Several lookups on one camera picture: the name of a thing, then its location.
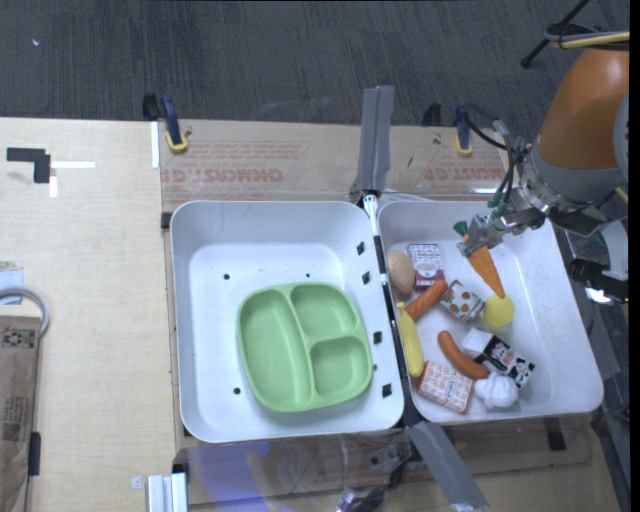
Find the wooden surface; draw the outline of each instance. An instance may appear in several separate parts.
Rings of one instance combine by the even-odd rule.
[[[169,474],[175,454],[160,181],[149,123],[0,119],[0,144],[42,148],[58,197],[33,165],[0,159],[0,259],[51,309],[42,341],[33,511],[142,511],[131,478]]]

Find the qr code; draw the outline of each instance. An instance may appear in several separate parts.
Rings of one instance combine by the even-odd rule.
[[[2,440],[14,443],[20,442],[20,433],[22,425],[13,421],[5,421],[2,423]]]
[[[36,343],[36,331],[32,329],[7,329],[2,333],[3,347],[33,348]]]

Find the yellow ball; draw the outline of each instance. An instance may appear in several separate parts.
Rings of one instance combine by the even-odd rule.
[[[505,294],[504,299],[501,299],[492,295],[485,302],[482,316],[490,327],[503,327],[511,322],[514,310],[511,297]]]

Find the green plate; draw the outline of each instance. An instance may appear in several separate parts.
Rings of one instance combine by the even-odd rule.
[[[238,343],[255,396],[269,409],[308,411],[344,402],[371,381],[358,310],[326,283],[270,286],[238,310]]]

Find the gray carpet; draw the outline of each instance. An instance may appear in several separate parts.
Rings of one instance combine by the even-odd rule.
[[[393,124],[471,102],[530,139],[580,50],[520,61],[576,3],[0,0],[0,116],[141,120],[153,91],[182,118],[359,124],[394,85]],[[630,0],[574,21],[628,30]]]

